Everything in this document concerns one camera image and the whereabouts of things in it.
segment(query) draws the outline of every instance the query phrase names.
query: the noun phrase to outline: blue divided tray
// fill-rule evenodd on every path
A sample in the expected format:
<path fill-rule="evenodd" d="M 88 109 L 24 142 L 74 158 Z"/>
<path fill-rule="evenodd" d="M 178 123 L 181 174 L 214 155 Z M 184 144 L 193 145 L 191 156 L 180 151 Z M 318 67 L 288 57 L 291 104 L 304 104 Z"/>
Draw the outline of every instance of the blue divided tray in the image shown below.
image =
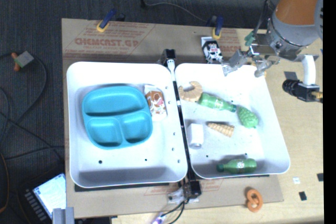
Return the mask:
<path fill-rule="evenodd" d="M 143 143 L 153 131 L 147 100 L 131 86 L 89 92 L 82 102 L 82 114 L 90 141 L 107 150 Z"/>

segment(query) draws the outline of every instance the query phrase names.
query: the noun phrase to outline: green plastic bottle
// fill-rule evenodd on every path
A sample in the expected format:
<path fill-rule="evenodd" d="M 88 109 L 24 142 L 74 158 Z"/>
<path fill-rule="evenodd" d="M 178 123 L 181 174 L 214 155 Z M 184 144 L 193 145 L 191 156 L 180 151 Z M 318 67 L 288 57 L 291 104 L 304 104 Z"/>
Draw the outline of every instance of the green plastic bottle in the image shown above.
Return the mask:
<path fill-rule="evenodd" d="M 252 173 L 257 169 L 257 162 L 254 159 L 232 159 L 227 164 L 217 164 L 218 172 L 229 172 L 231 174 Z"/>
<path fill-rule="evenodd" d="M 211 109 L 217 110 L 228 110 L 231 112 L 236 112 L 237 106 L 234 104 L 229 104 L 223 99 L 210 95 L 208 93 L 202 93 L 201 98 L 198 101 L 198 104 L 207 106 Z"/>

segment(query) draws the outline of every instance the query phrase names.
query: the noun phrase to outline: electronic device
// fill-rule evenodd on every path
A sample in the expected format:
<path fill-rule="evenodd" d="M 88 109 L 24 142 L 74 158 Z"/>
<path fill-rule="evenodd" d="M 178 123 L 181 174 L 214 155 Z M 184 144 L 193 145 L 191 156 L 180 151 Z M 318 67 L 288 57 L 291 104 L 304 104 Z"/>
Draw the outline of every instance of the electronic device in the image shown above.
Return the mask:
<path fill-rule="evenodd" d="M 29 223 L 52 224 L 54 208 L 65 209 L 66 177 L 60 165 L 42 176 L 24 183 L 18 190 L 18 200 Z M 77 224 L 89 224 L 93 219 L 76 219 Z"/>

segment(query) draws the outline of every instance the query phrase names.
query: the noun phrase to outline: white cable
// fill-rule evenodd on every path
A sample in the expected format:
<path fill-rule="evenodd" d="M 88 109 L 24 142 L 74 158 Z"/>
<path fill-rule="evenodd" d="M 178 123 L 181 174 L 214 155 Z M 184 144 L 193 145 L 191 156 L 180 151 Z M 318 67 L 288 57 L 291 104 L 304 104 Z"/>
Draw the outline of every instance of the white cable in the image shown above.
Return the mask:
<path fill-rule="evenodd" d="M 176 78 L 175 78 L 175 61 L 173 59 L 167 60 L 167 66 L 168 66 L 168 69 L 170 70 L 170 74 L 172 75 L 172 80 L 176 81 Z"/>

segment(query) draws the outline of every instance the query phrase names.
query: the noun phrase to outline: black cable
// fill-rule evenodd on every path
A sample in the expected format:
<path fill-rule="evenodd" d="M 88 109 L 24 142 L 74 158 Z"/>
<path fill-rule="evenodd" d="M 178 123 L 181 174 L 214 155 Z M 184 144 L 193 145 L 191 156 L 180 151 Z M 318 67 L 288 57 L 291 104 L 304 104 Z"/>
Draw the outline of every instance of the black cable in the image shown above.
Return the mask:
<path fill-rule="evenodd" d="M 3 55 L 1 55 L 0 56 L 0 59 L 1 58 L 4 58 L 4 57 L 6 57 L 6 56 L 10 56 L 11 55 L 11 53 L 7 53 L 7 54 L 3 54 Z M 46 87 L 46 84 L 47 84 L 47 70 L 46 70 L 46 68 L 45 68 L 45 66 L 44 66 L 44 64 L 36 57 L 36 56 L 33 56 L 34 57 L 34 59 L 36 59 L 37 60 L 37 62 L 42 66 L 42 68 L 43 68 L 43 72 L 44 72 L 44 82 L 43 82 L 43 86 L 42 86 L 42 88 L 41 88 L 41 90 L 40 90 L 40 92 L 39 92 L 39 94 L 38 94 L 38 96 L 36 97 L 36 99 L 28 106 L 28 108 L 16 119 L 16 120 L 14 120 L 14 123 L 15 124 L 17 124 L 21 119 L 22 119 L 22 117 L 33 107 L 33 105 L 35 105 L 35 103 L 37 102 L 37 100 L 41 97 L 41 95 L 43 94 L 43 92 L 44 92 L 44 89 L 45 89 L 45 87 Z M 2 132 L 2 134 L 0 134 L 0 148 L 1 148 L 1 145 L 2 145 L 2 142 L 3 142 L 3 140 L 5 139 L 5 136 L 6 136 L 6 133 L 8 133 L 8 130 L 10 129 L 10 127 L 8 128 L 8 129 L 6 129 L 6 130 L 4 130 L 3 132 Z"/>
<path fill-rule="evenodd" d="M 168 211 L 168 212 L 166 212 L 166 213 L 160 215 L 160 217 L 164 217 L 164 216 L 166 216 L 166 215 L 168 215 L 168 214 L 171 214 L 171 213 L 175 212 L 176 210 L 178 210 L 178 209 L 182 206 L 182 209 L 181 209 L 180 213 L 177 215 L 177 217 L 176 217 L 173 221 L 169 222 L 168 224 L 173 224 L 173 223 L 175 223 L 175 222 L 180 218 L 180 216 L 182 215 L 183 210 L 184 210 L 184 208 L 185 208 L 185 205 L 188 203 L 188 201 L 189 201 L 189 199 L 184 200 L 183 202 L 181 202 L 178 206 L 176 206 L 176 207 L 173 208 L 172 210 L 170 210 L 170 211 Z"/>
<path fill-rule="evenodd" d="M 257 26 L 253 29 L 253 33 L 257 34 L 257 31 L 259 30 L 262 23 L 272 15 L 273 11 L 275 10 L 275 5 L 272 3 L 271 0 L 265 0 L 264 5 L 262 7 L 262 12 L 259 17 L 259 21 L 257 23 Z"/>
<path fill-rule="evenodd" d="M 168 215 L 168 214 L 170 214 L 170 213 L 172 213 L 172 212 L 178 210 L 183 204 L 184 204 L 184 201 L 181 202 L 178 206 L 176 206 L 176 207 L 173 208 L 172 210 L 170 210 L 170 211 L 168 211 L 168 212 L 166 212 L 166 213 L 164 213 L 164 214 L 162 214 L 162 215 L 160 215 L 160 216 L 161 216 L 161 217 L 164 217 L 164 216 L 166 216 L 166 215 Z"/>
<path fill-rule="evenodd" d="M 169 3 L 169 2 L 159 2 L 159 3 L 154 3 L 154 4 L 147 4 L 145 2 L 145 0 L 140 0 L 141 2 L 141 7 L 145 8 L 145 7 L 154 7 L 154 6 L 159 6 L 159 5 L 171 5 L 171 6 L 174 6 L 174 7 L 178 7 L 182 10 L 184 10 L 185 12 L 189 13 L 190 15 L 194 16 L 195 18 L 199 19 L 200 21 L 202 22 L 207 22 L 206 20 L 203 20 L 199 17 L 197 17 L 196 15 L 194 15 L 193 13 L 191 13 L 189 10 L 185 9 L 184 7 L 181 7 L 179 5 L 176 5 L 176 4 L 173 4 L 173 3 Z"/>
<path fill-rule="evenodd" d="M 183 213 L 183 210 L 184 210 L 184 205 L 185 205 L 185 203 L 183 202 L 183 204 L 182 204 L 182 209 L 181 209 L 181 211 L 180 211 L 180 213 L 179 213 L 179 215 L 172 221 L 172 222 L 169 222 L 168 224 L 173 224 L 173 223 L 175 223 L 175 222 L 177 222 L 178 221 L 178 219 L 180 218 L 180 216 L 182 215 L 182 213 Z"/>
<path fill-rule="evenodd" d="M 10 124 L 12 124 L 14 127 L 17 127 L 17 128 L 19 128 L 20 130 L 24 131 L 25 133 L 27 133 L 27 134 L 29 134 L 29 135 L 35 137 L 36 139 L 40 140 L 40 141 L 43 142 L 46 146 L 48 146 L 50 149 L 52 149 L 53 146 L 50 145 L 47 141 L 45 141 L 43 138 L 41 138 L 41 137 L 39 137 L 38 135 L 36 135 L 36 134 L 34 134 L 34 133 L 28 131 L 27 129 L 23 128 L 22 126 L 20 126 L 20 125 L 14 123 L 14 122 L 11 121 L 10 119 L 8 120 L 8 122 L 9 122 Z"/>
<path fill-rule="evenodd" d="M 32 154 L 35 154 L 35 153 L 49 151 L 49 150 L 54 150 L 55 151 L 55 149 L 61 149 L 61 148 L 64 149 L 64 146 L 51 146 L 51 147 L 40 148 L 38 150 L 25 152 L 25 153 L 22 153 L 22 154 L 19 154 L 19 155 L 16 155 L 16 156 L 7 157 L 7 158 L 5 158 L 5 160 L 6 161 L 13 161 L 15 159 L 20 159 L 22 157 L 29 156 L 29 155 L 32 155 Z"/>
<path fill-rule="evenodd" d="M 1 133 L 0 133 L 0 145 L 1 145 L 1 140 L 4 136 L 4 133 L 5 133 L 5 130 L 6 130 L 6 127 L 7 127 L 7 123 L 8 123 L 8 119 L 9 119 L 9 100 L 8 100 L 8 96 L 6 95 L 6 93 L 4 92 L 3 89 L 0 88 L 0 92 L 5 97 L 6 104 L 7 104 L 7 112 L 6 112 L 6 116 L 5 116 L 5 122 L 4 122 L 3 128 L 2 128 Z"/>

